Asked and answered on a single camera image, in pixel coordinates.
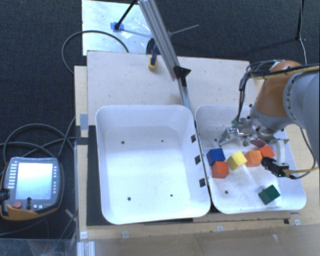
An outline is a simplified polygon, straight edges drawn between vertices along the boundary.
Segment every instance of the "dark green block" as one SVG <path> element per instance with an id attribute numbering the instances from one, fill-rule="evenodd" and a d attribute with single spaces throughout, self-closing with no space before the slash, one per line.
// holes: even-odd
<path id="1" fill-rule="evenodd" d="M 275 200 L 277 197 L 280 197 L 280 194 L 274 185 L 271 185 L 266 189 L 262 190 L 258 195 L 265 205 L 269 204 L 270 202 Z"/>

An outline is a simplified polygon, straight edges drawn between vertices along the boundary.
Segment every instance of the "display screen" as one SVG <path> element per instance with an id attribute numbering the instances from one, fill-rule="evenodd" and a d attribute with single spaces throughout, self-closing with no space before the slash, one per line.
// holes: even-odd
<path id="1" fill-rule="evenodd" d="M 52 163 L 19 163 L 15 198 L 50 200 L 52 171 Z"/>

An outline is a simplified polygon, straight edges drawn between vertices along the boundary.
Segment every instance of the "block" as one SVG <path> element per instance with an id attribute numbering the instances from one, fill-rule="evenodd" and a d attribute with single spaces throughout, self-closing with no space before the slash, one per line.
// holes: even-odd
<path id="1" fill-rule="evenodd" d="M 260 150 L 249 151 L 244 157 L 247 160 L 246 167 L 258 167 L 261 164 L 262 155 Z"/>
<path id="2" fill-rule="evenodd" d="M 274 185 L 268 186 L 266 189 L 263 189 L 258 196 L 263 201 L 265 205 L 269 204 L 276 198 L 280 197 L 278 190 Z"/>
<path id="3" fill-rule="evenodd" d="M 206 158 L 208 159 L 209 165 L 213 165 L 215 161 L 224 161 L 226 160 L 224 151 L 222 148 L 214 148 L 210 149 L 206 154 Z"/>
<path id="4" fill-rule="evenodd" d="M 259 151 L 261 152 L 262 158 L 272 158 L 275 156 L 275 153 L 269 145 L 259 148 Z"/>
<path id="5" fill-rule="evenodd" d="M 231 170 L 234 171 L 238 167 L 244 165 L 247 162 L 247 159 L 245 158 L 244 154 L 242 154 L 241 151 L 238 151 L 238 152 L 232 154 L 227 159 L 227 162 L 228 162 Z"/>
<path id="6" fill-rule="evenodd" d="M 229 175 L 229 166 L 227 162 L 215 161 L 211 165 L 211 173 L 213 178 L 224 179 Z"/>

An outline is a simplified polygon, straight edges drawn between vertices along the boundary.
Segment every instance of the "red button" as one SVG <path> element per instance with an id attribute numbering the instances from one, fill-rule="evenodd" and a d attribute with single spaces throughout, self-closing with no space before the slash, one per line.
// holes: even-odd
<path id="1" fill-rule="evenodd" d="M 22 208 L 22 203 L 20 201 L 15 201 L 13 203 L 13 208 L 14 209 L 21 209 Z"/>

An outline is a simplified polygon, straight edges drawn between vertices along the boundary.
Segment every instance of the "dark floor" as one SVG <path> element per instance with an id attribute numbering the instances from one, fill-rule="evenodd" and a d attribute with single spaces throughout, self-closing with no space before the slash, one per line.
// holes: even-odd
<path id="1" fill-rule="evenodd" d="M 299 0 L 158 0 L 157 4 L 169 31 L 199 24 L 196 29 L 172 36 L 180 56 L 304 62 L 303 48 L 295 40 Z M 74 84 L 63 64 L 61 47 L 68 36 L 81 31 L 81 15 L 81 0 L 0 1 L 0 143 L 18 127 L 31 123 L 52 125 L 66 132 L 75 115 Z M 301 36 L 308 63 L 319 62 L 319 34 L 320 2 L 306 1 Z M 70 66 L 86 63 L 80 36 L 70 42 L 65 54 Z M 40 144 L 54 139 L 49 131 L 38 129 L 15 138 Z M 57 153 L 59 146 L 51 150 Z M 19 154 L 19 148 L 10 147 L 7 157 Z M 58 212 L 48 216 L 47 222 L 4 237 L 57 239 L 73 231 L 72 224 L 63 234 L 70 220 L 65 210 L 76 210 L 73 154 L 67 147 L 61 162 L 66 186 Z M 0 235 L 33 223 L 0 219 Z"/>

